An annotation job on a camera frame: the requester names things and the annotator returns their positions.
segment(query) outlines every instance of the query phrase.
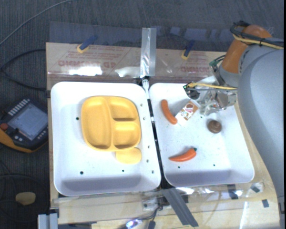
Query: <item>yellow cable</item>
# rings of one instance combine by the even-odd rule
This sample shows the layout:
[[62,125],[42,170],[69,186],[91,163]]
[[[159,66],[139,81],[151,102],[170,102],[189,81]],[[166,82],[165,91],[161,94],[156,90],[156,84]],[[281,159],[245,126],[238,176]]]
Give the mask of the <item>yellow cable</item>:
[[216,86],[216,85],[211,85],[211,84],[205,84],[205,83],[195,83],[191,82],[189,83],[186,87],[195,87],[195,86],[207,86],[211,88],[217,88],[217,89],[225,89],[225,90],[236,90],[237,88],[235,87],[229,87],[229,86]]
[[275,48],[275,49],[283,49],[283,48],[284,48],[284,47],[276,46],[276,45],[273,45],[273,44],[270,44],[270,43],[267,43],[267,42],[263,42],[263,41],[260,42],[260,41],[255,41],[255,40],[251,40],[251,39],[245,39],[245,38],[236,36],[236,35],[234,35],[234,34],[232,34],[232,35],[233,35],[233,37],[234,37],[236,40],[239,40],[239,41],[241,41],[241,42],[261,44],[261,45],[268,46],[268,47]]

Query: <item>orange sausage toy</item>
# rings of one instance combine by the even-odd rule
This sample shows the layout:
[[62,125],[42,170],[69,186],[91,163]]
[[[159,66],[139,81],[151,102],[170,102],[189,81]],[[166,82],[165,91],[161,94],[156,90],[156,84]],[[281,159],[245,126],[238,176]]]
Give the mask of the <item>orange sausage toy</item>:
[[196,154],[197,154],[196,150],[197,150],[197,148],[192,147],[189,150],[187,150],[184,154],[169,157],[169,160],[172,160],[175,162],[184,162],[184,161],[190,160],[196,156]]
[[175,116],[172,115],[170,109],[168,108],[168,102],[167,100],[163,99],[161,101],[161,108],[163,111],[163,114],[165,118],[173,125],[177,124],[178,120],[176,119]]

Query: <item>small box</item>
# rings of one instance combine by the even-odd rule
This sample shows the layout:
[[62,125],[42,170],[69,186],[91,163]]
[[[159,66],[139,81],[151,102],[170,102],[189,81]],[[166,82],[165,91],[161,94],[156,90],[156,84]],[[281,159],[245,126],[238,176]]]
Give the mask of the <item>small box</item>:
[[189,118],[199,109],[200,104],[195,100],[190,100],[187,104],[176,114],[176,119],[179,125],[184,125],[187,123]]

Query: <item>white tray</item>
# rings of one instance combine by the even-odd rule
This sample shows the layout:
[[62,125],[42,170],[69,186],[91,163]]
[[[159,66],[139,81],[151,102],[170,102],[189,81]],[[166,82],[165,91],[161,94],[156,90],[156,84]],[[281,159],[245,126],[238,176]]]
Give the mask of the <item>white tray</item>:
[[[254,168],[233,106],[204,116],[199,110],[180,126],[170,124],[162,113],[161,100],[168,100],[175,115],[188,102],[184,84],[156,83],[150,88],[155,126],[160,147],[163,171],[167,181],[175,187],[193,187],[249,182]],[[222,131],[211,133],[208,120],[217,120]],[[197,148],[194,159],[174,162],[170,156],[180,154],[188,147]]]
[[[97,151],[84,141],[82,103],[91,96],[126,97],[138,109],[142,137],[138,164],[122,164],[114,152]],[[131,83],[61,82],[51,90],[54,185],[65,196],[150,191],[161,181],[145,91]]]

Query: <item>wooden surface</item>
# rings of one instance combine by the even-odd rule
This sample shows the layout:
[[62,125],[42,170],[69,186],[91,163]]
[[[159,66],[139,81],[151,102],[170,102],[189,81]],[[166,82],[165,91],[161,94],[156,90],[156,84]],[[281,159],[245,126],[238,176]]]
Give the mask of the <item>wooden surface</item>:
[[[53,65],[53,55],[63,54],[63,50],[66,50],[67,47],[67,45],[58,47],[55,43],[48,43],[47,65]],[[203,53],[209,62],[223,54],[222,52],[200,53]],[[62,76],[55,78],[51,75],[47,80],[47,87],[50,90],[55,83],[65,80],[65,78]],[[189,196],[188,208],[201,229],[277,228],[279,213],[271,177],[248,134],[237,103],[235,109],[255,168],[255,177],[248,184],[235,185],[236,191],[240,193],[238,199],[222,197],[223,194],[227,194],[226,186],[195,187],[194,193]],[[59,224],[97,221],[91,225],[93,229],[118,229],[132,218],[149,216],[152,210],[146,210],[144,202],[153,196],[148,194],[131,193],[59,198],[53,183],[51,99],[48,99],[48,111],[51,206],[59,209]],[[250,188],[252,185],[258,187],[259,192],[252,190]],[[212,192],[205,193],[206,189],[211,189]],[[268,206],[263,204],[263,200],[268,203]],[[157,229],[191,228],[181,224],[170,206],[157,213],[155,222]],[[136,228],[145,229],[147,227],[148,222],[143,221]]]

